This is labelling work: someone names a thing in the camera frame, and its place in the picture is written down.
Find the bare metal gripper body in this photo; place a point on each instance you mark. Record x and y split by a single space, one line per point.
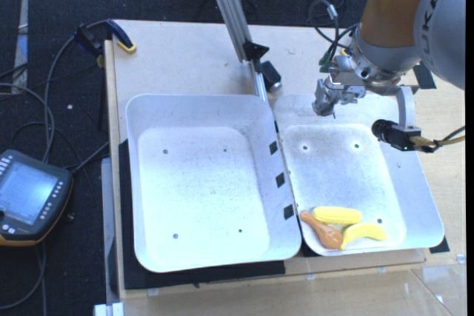
350 83

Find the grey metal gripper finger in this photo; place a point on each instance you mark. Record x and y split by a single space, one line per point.
332 104
319 100

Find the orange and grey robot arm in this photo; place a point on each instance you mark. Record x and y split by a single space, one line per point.
396 7

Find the black block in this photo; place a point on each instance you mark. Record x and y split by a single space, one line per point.
271 73

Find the white plastic tray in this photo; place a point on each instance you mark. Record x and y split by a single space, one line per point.
333 177
203 188

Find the thin black and white rod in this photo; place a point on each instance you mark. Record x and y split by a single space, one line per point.
286 166

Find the yellow corn cob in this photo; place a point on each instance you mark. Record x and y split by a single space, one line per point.
337 215

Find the orange chicken drumstick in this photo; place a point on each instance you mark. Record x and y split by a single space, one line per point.
327 235

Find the yellow banana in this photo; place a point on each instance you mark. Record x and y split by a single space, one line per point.
364 232

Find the pale wood board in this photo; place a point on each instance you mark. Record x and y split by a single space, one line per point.
177 59

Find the black cylinder on white bracket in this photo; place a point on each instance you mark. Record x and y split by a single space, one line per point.
403 137

